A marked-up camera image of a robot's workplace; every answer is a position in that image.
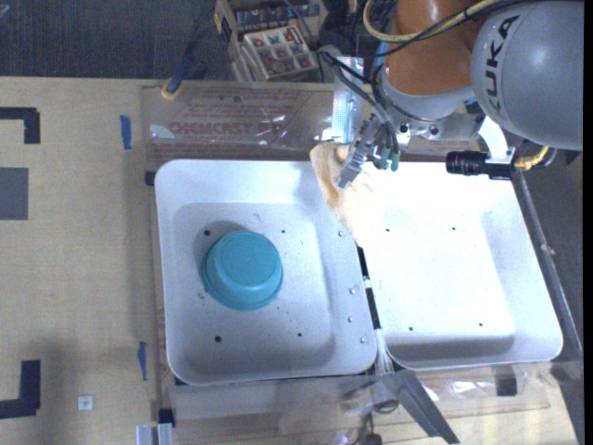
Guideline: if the black cylinder on white bracket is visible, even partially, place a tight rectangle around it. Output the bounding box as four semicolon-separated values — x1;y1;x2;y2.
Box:
445;115;517;181

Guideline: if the pale orange cloth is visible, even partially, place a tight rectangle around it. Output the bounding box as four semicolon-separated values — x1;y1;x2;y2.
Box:
309;140;377;241

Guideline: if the brown cardboard box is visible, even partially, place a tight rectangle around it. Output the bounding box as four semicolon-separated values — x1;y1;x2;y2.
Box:
213;0;328;83

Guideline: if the teal bowl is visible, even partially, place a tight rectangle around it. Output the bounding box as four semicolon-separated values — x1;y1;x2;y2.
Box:
199;229;285;312

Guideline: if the white plastic tray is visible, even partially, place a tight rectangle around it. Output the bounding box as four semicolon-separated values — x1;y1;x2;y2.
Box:
355;159;565;372
153;158;379;387

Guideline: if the thin black and white rod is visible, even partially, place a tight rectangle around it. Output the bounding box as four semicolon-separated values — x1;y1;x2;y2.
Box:
356;243;396;375

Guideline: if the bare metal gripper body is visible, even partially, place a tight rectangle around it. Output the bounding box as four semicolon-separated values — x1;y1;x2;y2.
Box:
354;113;484;159

